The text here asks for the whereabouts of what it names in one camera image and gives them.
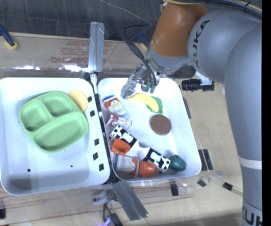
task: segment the brown round object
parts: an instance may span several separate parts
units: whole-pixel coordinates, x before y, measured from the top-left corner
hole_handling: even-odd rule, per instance
[[[159,135],[166,135],[170,132],[172,126],[171,121],[164,115],[157,114],[150,119],[151,129]]]

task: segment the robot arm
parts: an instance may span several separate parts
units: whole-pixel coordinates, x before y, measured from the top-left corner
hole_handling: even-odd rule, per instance
[[[153,93],[160,78],[172,74],[191,78],[199,72],[224,84],[243,178],[241,224],[262,225],[262,11],[219,0],[242,9],[208,12],[201,4],[182,1],[164,6],[146,59],[142,59],[145,64],[130,76],[121,97],[132,95],[137,83]]]

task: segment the green plate compartment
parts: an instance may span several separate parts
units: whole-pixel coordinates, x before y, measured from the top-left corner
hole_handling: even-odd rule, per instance
[[[85,114],[61,91],[51,91],[25,103],[19,120],[33,143],[47,153],[73,145],[88,132]]]

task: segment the table surface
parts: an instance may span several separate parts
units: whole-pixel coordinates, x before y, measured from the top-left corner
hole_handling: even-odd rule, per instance
[[[21,34],[12,34],[14,38]],[[33,35],[41,39],[46,36]],[[112,71],[128,73],[139,65],[139,59],[124,42],[106,41],[103,76]],[[144,53],[144,48],[137,44]],[[196,176],[176,179],[178,195],[172,195],[170,184],[164,180],[152,186],[132,188],[146,210],[147,217],[130,221],[119,202],[108,206],[125,226],[239,226],[242,208],[242,177],[237,150],[227,114],[224,85],[216,84],[214,91],[181,91],[190,110],[190,123],[198,150],[208,152],[211,162]],[[224,185],[232,185],[227,190]],[[0,208],[6,217],[0,225],[103,225],[103,206],[93,204],[98,188],[78,188],[27,196],[9,195],[0,183]]]

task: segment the white stripe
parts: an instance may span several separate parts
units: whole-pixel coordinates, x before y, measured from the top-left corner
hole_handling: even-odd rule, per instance
[[[238,155],[238,160],[240,164],[246,168],[252,168],[257,170],[262,170],[262,161],[248,160],[240,157]]]

